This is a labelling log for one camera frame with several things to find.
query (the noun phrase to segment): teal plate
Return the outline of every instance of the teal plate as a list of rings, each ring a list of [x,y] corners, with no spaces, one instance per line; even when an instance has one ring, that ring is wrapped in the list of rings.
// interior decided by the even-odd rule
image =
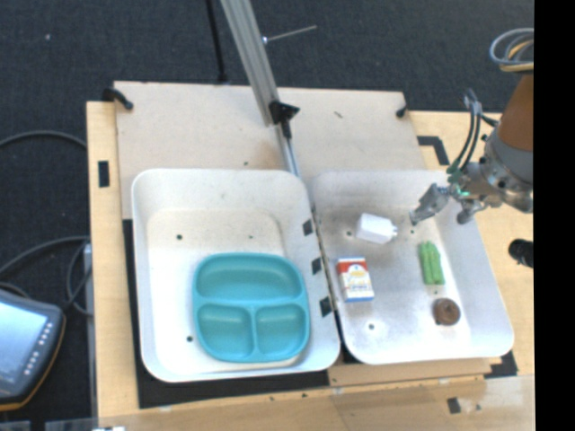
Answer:
[[[283,361],[298,355],[309,340],[304,279],[281,256],[211,255],[194,272],[192,299],[199,343],[221,361]]]

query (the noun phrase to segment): black floor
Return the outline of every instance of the black floor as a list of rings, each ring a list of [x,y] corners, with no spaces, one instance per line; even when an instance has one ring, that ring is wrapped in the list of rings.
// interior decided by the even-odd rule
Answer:
[[[214,0],[232,84],[246,84]],[[279,86],[401,91],[413,110],[462,110],[472,87],[502,111],[517,78],[490,60],[502,32],[533,27],[535,0],[252,0]],[[34,130],[85,139],[85,103],[115,80],[214,83],[205,0],[0,0],[0,142]],[[37,136],[0,146],[0,267],[38,244],[89,234],[85,150]],[[35,254],[7,275],[33,298],[66,299],[79,244]],[[79,279],[80,271],[75,273]],[[56,365],[24,408],[0,420],[91,414],[86,318],[72,310]]]

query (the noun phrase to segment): wooden table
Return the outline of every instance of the wooden table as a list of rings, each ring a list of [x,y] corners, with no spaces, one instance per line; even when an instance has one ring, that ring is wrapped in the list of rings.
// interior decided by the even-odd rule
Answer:
[[[165,426],[166,420],[172,428],[185,429],[186,424],[189,425],[193,419],[205,425],[202,429],[218,429],[218,424],[224,424],[230,419],[239,427],[253,428],[256,420],[262,420],[264,414],[268,414],[265,423],[257,421],[257,427],[281,429],[285,428],[282,424],[296,421],[301,427],[309,429],[349,429],[349,422],[341,415],[342,408],[351,407],[350,404],[363,397],[361,403],[371,403],[375,410],[381,406],[376,400],[381,399],[380,394],[398,388],[407,391],[408,396],[409,391],[415,391],[414,398],[421,388],[431,391],[431,395],[426,396],[427,399],[422,402],[422,409],[415,414],[422,413],[422,416],[429,412],[427,406],[437,406],[435,400],[428,400],[429,397],[456,394],[450,388],[460,388],[463,392],[471,388],[469,391],[472,396],[480,394],[485,400],[507,394],[509,388],[513,391],[519,388],[522,394],[526,394],[526,403],[529,403],[531,379],[535,374],[533,270],[518,265],[509,256],[508,247],[517,238],[533,239],[533,217],[510,207],[502,207],[479,213],[476,221],[515,331],[513,355],[517,361],[518,373],[523,376],[518,379],[518,383],[496,384],[494,381],[483,380],[482,374],[488,373],[490,365],[500,362],[500,359],[383,368],[336,363],[329,370],[331,385],[327,388],[141,409],[137,401],[121,226],[117,110],[114,103],[99,101],[88,102],[86,110],[99,418],[113,420],[122,416],[123,423],[136,424],[137,429],[147,429],[146,426],[152,428],[153,424]],[[468,129],[468,115],[464,112],[412,111],[403,119],[406,126],[413,126],[417,136],[438,136],[451,159],[459,152]],[[421,152],[428,168],[445,169],[439,165],[432,147],[423,146]],[[101,187],[99,179],[101,162],[107,162],[110,175],[109,184],[105,187]],[[430,368],[435,375],[429,374]],[[529,407],[519,407],[516,413],[520,417],[517,419],[528,423],[532,412]]]

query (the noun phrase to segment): screen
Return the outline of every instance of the screen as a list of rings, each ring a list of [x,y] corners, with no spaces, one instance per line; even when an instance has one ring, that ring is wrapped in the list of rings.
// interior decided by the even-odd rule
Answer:
[[[47,316],[0,302],[0,377],[14,383],[28,362]]]

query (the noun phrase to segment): brown cylinder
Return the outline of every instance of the brown cylinder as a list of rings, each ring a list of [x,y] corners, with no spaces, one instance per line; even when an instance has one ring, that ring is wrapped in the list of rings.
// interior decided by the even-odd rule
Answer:
[[[497,135],[505,144],[533,152],[533,75],[523,75],[501,115]]]

